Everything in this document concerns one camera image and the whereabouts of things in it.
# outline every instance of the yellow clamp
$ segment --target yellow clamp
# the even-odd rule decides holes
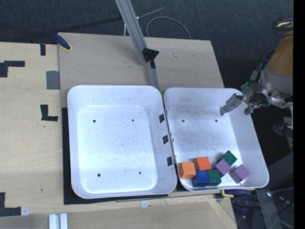
[[[69,50],[66,49],[66,48],[64,48],[63,46],[60,46],[60,48],[63,49],[64,51],[66,51],[66,52],[71,52],[72,49],[73,49],[73,47],[72,47],[71,45],[69,45],[69,46],[70,46],[70,49],[69,49]]]
[[[222,195],[223,197],[226,197],[226,198],[234,198],[234,195],[226,194],[226,193],[224,192],[224,189],[221,189],[220,193],[221,193],[221,195]]]

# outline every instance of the toy cube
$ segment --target toy cube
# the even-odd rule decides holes
[[[224,159],[221,159],[216,165],[215,165],[215,168],[217,170],[219,170],[221,176],[223,177],[226,173],[229,172],[230,170],[230,166],[228,165],[228,163],[224,160]]]
[[[229,166],[232,166],[232,164],[237,160],[237,158],[230,151],[227,151],[224,154],[223,159],[228,163]]]
[[[196,175],[192,178],[193,187],[205,187],[210,183],[207,170],[196,170]]]
[[[207,170],[208,177],[209,177],[209,185],[211,186],[217,186],[219,183],[221,183],[221,175],[219,170]]]
[[[210,170],[210,169],[212,169],[208,157],[196,158],[193,161],[193,163],[195,164],[195,169],[196,170]]]
[[[196,175],[195,165],[193,162],[182,162],[178,166],[180,179],[192,179]]]
[[[233,172],[230,173],[230,176],[236,183],[240,183],[249,175],[250,172],[242,164],[239,167],[237,167]]]

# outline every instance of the metal bracket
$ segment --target metal bracket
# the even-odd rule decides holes
[[[49,229],[68,229],[67,213],[49,215]]]
[[[145,61],[148,62],[149,60],[154,60],[157,57],[159,51],[144,48],[142,53],[143,53]]]
[[[23,207],[21,208],[21,215],[22,216],[27,216],[30,214],[30,210],[29,210],[29,207]]]
[[[236,94],[233,94],[225,103],[226,105],[224,107],[220,107],[220,114],[224,115],[225,113],[234,110],[237,108],[243,100],[243,96],[239,96]]]
[[[150,62],[151,68],[156,69],[156,65],[154,63],[155,57],[157,57],[159,51],[153,50],[153,49],[148,49],[144,48],[143,49],[143,56],[146,62]]]
[[[141,207],[147,207],[148,201],[147,200],[141,200]]]

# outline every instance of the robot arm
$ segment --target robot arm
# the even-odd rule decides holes
[[[248,107],[244,110],[246,115],[253,113],[254,109],[274,105],[279,108],[289,108],[293,116],[293,20],[278,20],[274,29],[285,31],[275,51],[269,60],[262,54],[257,68],[248,82],[242,87],[242,96],[233,95],[220,108],[223,115],[237,108],[242,101]],[[273,130],[293,140],[293,125],[276,123]]]

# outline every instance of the black tape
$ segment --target black tape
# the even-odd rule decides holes
[[[45,44],[40,44],[40,55],[46,56],[46,45]]]
[[[47,104],[41,104],[40,105],[40,109],[41,109],[41,120],[46,120],[46,121],[57,121],[58,120],[58,116],[49,116],[49,108]]]
[[[4,209],[4,197],[5,193],[0,193],[0,210]]]
[[[0,77],[8,77],[9,67],[24,67],[25,61],[4,61],[0,63]]]
[[[0,77],[8,77],[9,68],[4,65],[4,63],[0,63]]]
[[[4,207],[5,193],[0,193],[0,217],[4,216],[20,216],[21,207],[5,208]]]
[[[25,67],[25,61],[4,61],[7,67]]]

